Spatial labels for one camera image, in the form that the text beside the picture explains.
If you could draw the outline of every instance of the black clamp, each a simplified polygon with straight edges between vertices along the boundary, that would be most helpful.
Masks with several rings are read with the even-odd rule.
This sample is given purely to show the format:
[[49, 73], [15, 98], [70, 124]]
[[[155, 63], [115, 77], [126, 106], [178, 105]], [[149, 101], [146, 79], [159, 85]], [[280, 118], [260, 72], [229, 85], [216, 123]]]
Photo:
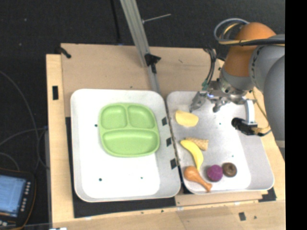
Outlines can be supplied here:
[[146, 54], [145, 60], [146, 60], [147, 66], [152, 67], [152, 72], [157, 73], [157, 69], [155, 68], [155, 65], [156, 65], [156, 63], [158, 63], [159, 60], [161, 60], [161, 57], [154, 56], [154, 55], [151, 55], [151, 54]]

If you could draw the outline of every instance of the brown round toy food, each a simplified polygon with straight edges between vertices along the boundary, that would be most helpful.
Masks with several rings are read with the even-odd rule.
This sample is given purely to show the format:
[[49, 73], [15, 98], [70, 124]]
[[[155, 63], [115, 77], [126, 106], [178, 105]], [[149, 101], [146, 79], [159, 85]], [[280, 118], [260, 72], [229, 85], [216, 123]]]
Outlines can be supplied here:
[[228, 177], [234, 177], [237, 173], [236, 166], [233, 163], [223, 163], [222, 165], [223, 174]]

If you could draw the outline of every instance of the toy banana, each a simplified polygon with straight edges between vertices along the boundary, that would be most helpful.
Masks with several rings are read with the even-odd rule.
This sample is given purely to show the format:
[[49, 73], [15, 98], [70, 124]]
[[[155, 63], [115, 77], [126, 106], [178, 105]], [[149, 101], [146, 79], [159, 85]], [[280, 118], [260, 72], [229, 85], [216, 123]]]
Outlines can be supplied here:
[[199, 147], [190, 140], [182, 140], [180, 144], [193, 155], [196, 168], [199, 171], [203, 162], [203, 155]]

